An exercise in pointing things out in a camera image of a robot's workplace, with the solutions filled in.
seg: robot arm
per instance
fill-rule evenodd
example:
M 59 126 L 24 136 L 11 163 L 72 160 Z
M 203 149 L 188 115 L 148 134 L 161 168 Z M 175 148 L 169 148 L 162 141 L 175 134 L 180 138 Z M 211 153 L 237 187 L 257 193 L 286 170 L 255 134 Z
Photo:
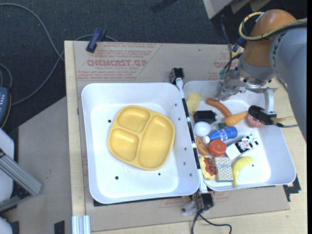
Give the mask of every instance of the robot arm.
M 242 25 L 253 16 L 259 17 L 251 36 L 245 36 Z M 256 12 L 244 19 L 239 33 L 248 42 L 238 67 L 229 70 L 220 83 L 216 99 L 228 99 L 246 89 L 265 93 L 264 85 L 277 76 L 288 92 L 295 119 L 306 140 L 307 19 L 296 20 L 278 9 Z

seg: pink donut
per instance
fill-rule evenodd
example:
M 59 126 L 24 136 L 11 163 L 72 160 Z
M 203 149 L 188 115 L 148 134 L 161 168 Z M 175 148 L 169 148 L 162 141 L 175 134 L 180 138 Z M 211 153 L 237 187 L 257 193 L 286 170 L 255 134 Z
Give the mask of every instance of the pink donut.
M 246 120 L 251 127 L 263 127 L 264 124 L 261 123 L 258 119 L 254 118 L 250 114 L 247 115 Z

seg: wooden table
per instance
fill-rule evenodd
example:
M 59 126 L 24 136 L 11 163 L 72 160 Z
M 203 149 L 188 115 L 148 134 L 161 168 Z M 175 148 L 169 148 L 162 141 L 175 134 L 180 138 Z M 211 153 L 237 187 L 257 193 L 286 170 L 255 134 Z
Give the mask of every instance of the wooden table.
M 69 127 L 69 151 L 72 190 L 72 216 L 86 215 L 84 200 L 84 186 L 82 174 L 81 146 L 78 121 L 78 100 L 76 90 L 76 70 L 74 56 L 74 42 L 66 41 L 65 65 L 67 109 Z M 275 94 L 275 110 L 279 117 L 292 115 L 286 91 L 276 79 L 270 83 L 271 87 L 279 88 Z M 257 233 L 257 234 L 303 234 L 307 233 L 307 145 L 298 128 L 283 129 L 286 143 L 291 152 L 297 171 L 301 190 L 298 194 L 291 194 L 290 210 L 263 214 L 249 214 L 213 219 L 216 224 L 231 224 L 232 233 Z M 158 233 L 190 233 L 191 222 L 161 224 L 146 227 L 137 227 L 121 230 L 96 232 L 97 234 L 158 234 Z M 195 233 L 228 233 L 228 227 L 215 227 L 199 220 L 195 225 Z

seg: yellow divided plate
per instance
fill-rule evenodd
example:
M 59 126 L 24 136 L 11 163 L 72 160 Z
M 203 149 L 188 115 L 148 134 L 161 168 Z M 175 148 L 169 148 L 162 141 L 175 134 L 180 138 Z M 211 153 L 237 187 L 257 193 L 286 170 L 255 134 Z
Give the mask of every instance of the yellow divided plate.
M 113 122 L 108 147 L 125 163 L 156 170 L 167 161 L 174 138 L 175 127 L 169 118 L 144 107 L 126 106 Z

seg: red tomato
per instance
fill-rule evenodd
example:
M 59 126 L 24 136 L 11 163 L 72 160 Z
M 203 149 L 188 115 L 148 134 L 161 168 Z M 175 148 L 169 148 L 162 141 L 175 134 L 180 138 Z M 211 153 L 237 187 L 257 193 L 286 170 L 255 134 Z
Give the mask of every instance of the red tomato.
M 209 152 L 214 156 L 222 156 L 226 151 L 226 144 L 220 139 L 214 139 L 209 143 Z

